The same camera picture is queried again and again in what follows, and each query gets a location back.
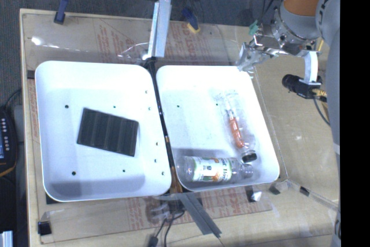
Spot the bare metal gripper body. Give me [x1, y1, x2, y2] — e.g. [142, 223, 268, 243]
[253, 17, 309, 56]

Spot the clear bottle with orange inside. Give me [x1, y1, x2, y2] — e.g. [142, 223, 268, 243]
[213, 90, 258, 164]

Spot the white plastic tray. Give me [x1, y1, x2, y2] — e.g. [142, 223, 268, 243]
[34, 60, 172, 202]
[155, 65, 281, 193]

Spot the clear bottle, green white label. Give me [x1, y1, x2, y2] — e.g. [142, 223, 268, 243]
[176, 155, 255, 184]

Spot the brown cardboard board, red print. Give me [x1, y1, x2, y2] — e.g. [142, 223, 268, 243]
[24, 13, 275, 237]

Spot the black ribbed rectangular pad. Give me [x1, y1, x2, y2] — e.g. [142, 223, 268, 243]
[76, 107, 140, 157]

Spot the black cylinder on white bracket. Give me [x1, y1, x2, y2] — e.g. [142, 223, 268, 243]
[282, 50, 323, 100]

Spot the black block with thin wires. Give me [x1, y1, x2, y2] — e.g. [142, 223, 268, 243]
[166, 200, 186, 214]

